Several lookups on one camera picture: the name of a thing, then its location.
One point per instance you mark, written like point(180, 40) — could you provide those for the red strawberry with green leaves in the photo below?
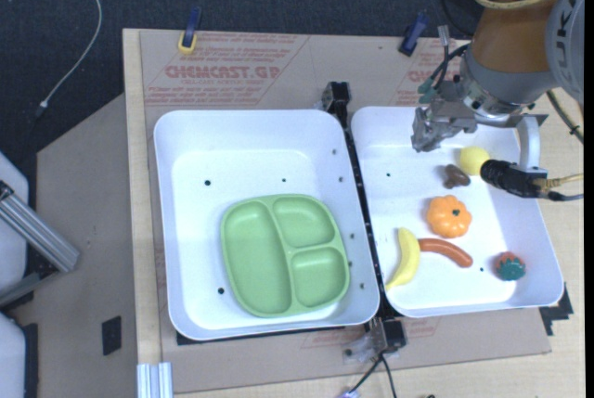
point(509, 267)

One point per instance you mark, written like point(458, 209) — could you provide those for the yellow banana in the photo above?
point(408, 257)

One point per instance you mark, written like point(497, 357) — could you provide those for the brown cardboard board, red print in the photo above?
point(297, 62)

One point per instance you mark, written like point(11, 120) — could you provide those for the orange-red sausage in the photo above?
point(448, 250)

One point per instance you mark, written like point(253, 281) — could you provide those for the thin black and white rod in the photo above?
point(361, 196)

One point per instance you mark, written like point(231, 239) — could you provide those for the green divided plate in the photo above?
point(253, 247)

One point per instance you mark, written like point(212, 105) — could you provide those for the brown toy biscuit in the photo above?
point(455, 177)

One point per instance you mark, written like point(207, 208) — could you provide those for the white plastic tray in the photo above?
point(195, 220)
point(408, 196)

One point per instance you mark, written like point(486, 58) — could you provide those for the yellow lemon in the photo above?
point(472, 159)

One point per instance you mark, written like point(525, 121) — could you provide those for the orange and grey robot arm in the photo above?
point(515, 29)

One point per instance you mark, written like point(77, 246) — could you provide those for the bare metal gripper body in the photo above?
point(452, 108)

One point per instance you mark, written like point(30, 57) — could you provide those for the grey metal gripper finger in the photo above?
point(420, 129)
point(441, 136)

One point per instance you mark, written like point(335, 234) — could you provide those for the orange pumpkin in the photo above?
point(448, 217)

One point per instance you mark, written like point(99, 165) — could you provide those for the black cylinder on white bracket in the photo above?
point(508, 177)

